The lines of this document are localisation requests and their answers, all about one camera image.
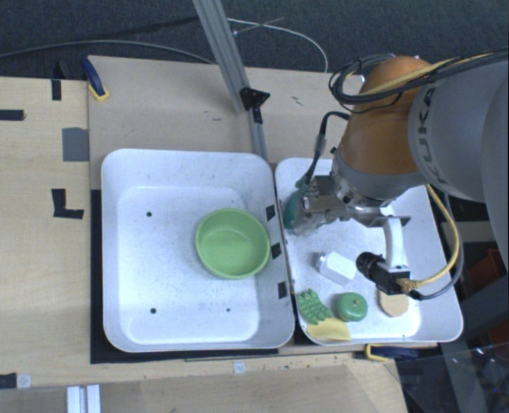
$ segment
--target blue clamp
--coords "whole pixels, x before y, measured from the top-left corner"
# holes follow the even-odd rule
[[[101,78],[96,71],[96,68],[93,66],[91,61],[87,58],[83,58],[80,60],[80,66],[85,72],[86,77],[90,84],[88,85],[88,89],[90,93],[93,95],[95,99],[99,102],[105,101],[109,98],[109,91],[105,89],[105,86],[102,85]]]

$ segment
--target black clip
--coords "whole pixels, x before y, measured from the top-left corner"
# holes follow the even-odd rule
[[[260,112],[260,107],[270,97],[270,94],[267,92],[262,92],[261,90],[251,89],[250,87],[244,87],[240,90],[239,94],[245,109],[252,109],[252,113],[254,114],[254,122],[262,124],[262,113]]]

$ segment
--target tan object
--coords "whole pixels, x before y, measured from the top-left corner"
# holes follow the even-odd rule
[[[386,293],[379,291],[378,303],[381,305],[382,310],[390,317],[399,317],[407,312],[407,308],[409,307],[409,297],[403,293],[398,295],[387,295]]]
[[[327,318],[317,324],[308,324],[307,333],[320,340],[349,341],[351,339],[348,326],[338,318]]]

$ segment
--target green toy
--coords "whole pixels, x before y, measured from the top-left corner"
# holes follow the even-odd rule
[[[337,314],[343,321],[361,321],[367,315],[367,300],[359,293],[343,293],[338,297]]]
[[[308,184],[306,183],[306,177],[303,176],[296,184],[296,191],[290,195],[282,213],[282,223],[285,229],[292,230],[292,223],[295,220],[295,210],[298,205],[298,201],[301,200],[302,196],[306,194]]]
[[[319,295],[313,289],[296,294],[296,304],[300,314],[310,324],[332,318],[331,310],[321,303]]]

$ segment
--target yellow cable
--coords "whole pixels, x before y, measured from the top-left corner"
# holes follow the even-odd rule
[[[426,185],[426,190],[428,191],[428,194],[432,197],[432,200],[434,200],[434,203],[437,205],[439,210],[444,215],[447,222],[450,224],[451,230],[453,230],[454,238],[453,254],[448,263],[439,272],[435,273],[431,277],[428,277],[427,279],[423,280],[398,279],[396,282],[398,283],[398,285],[401,286],[404,293],[409,293],[413,289],[418,289],[424,285],[428,285],[433,281],[436,281],[440,277],[443,277],[445,274],[447,274],[450,271],[450,269],[453,268],[453,265],[456,263],[457,258],[459,257],[459,249],[461,248],[459,241],[459,232],[457,231],[455,221],[453,220],[450,213],[447,211],[447,208],[434,191],[434,188],[432,188],[430,185]]]
[[[378,354],[372,353],[372,348],[375,346],[375,344],[365,344],[365,358],[372,361],[380,361],[380,362],[386,362],[388,361],[388,358],[384,356],[380,356]]]
[[[382,83],[373,89],[369,89],[366,92],[363,92],[364,95],[372,95],[375,93],[381,93],[385,90],[392,89],[396,86],[399,86],[400,84],[403,84],[407,81],[411,81],[413,79],[417,79],[419,77],[423,77],[424,75],[432,72],[433,70],[437,69],[439,66],[444,65],[448,61],[451,61],[451,59],[446,59],[444,61],[440,61],[439,63],[436,63],[434,65],[428,65],[426,67],[423,67],[421,69],[417,69],[416,71],[412,71],[409,73],[406,73],[405,75],[402,75],[401,77],[397,77],[395,79],[392,79],[390,81],[387,81],[386,83]]]

